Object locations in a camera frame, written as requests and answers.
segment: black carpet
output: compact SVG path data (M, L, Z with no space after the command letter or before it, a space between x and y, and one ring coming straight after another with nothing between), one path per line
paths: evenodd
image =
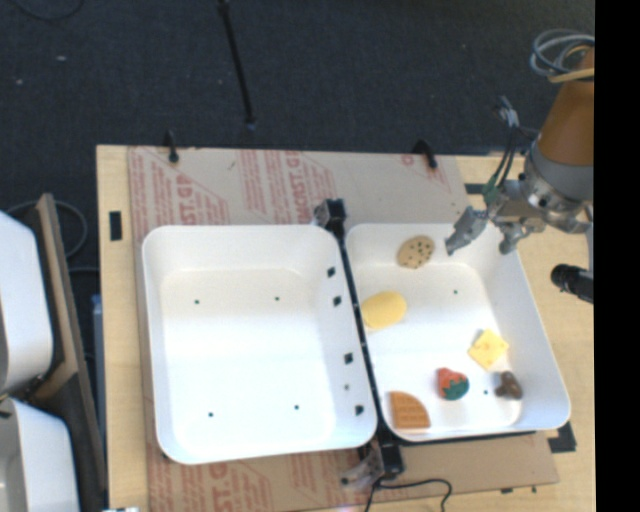
M0 0L0 209L43 192L77 207L70 267L99 264L96 145L171 128L186 146L484 153L505 143L498 95L533 128L555 97L535 36L595 35L595 0L231 0L251 131L216 0L77 2ZM90 345L97 275L72 280Z

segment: yellow square object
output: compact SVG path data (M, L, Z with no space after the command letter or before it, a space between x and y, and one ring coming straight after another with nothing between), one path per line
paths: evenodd
M471 345L468 353L480 366L488 370L508 348L509 344L500 336L491 329L485 329Z

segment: wooden table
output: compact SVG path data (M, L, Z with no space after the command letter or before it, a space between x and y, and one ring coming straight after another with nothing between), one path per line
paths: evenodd
M457 158L467 183L486 182L498 161L498 157ZM132 233L128 222L122 223L122 233L112 233L109 218L110 212L119 211L127 219L131 211L127 147L97 148L97 179L109 505L145 508L148 491ZM535 493L521 488L508 494L454 494L447 502L448 512L595 510L593 306L560 293L549 278L558 263L588 267L586 240L548 228L522 240L519 252L569 391L578 447L575 452L555 455L558 484L539 487ZM436 510L438 502L438 498L403 502L402 510ZM373 510L398 510L398 505L376 504Z

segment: toy food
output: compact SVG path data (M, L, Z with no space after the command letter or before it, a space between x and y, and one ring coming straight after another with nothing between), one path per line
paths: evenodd
M500 386L496 388L497 396L510 396L517 400L522 398L522 387L513 372L502 372L500 374Z
M488 370L509 348L509 344L491 329L486 329L474 342L468 354Z
M449 368L438 369L438 394L445 400L458 400L469 391L469 379Z
M398 292L384 291L369 297L362 303L362 319L371 329L393 325L404 317L407 302Z
M428 428L431 420L425 406L413 395L391 391L391 412L395 428Z
M406 268L419 268L431 259L435 246L435 242L428 236L420 235L410 238L398 250L396 257L398 264Z

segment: yellow oval object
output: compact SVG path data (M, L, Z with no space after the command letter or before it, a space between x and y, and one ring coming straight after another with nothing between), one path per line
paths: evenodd
M382 329L393 325L407 312L407 301L398 292L377 293L362 303L362 319L371 329Z

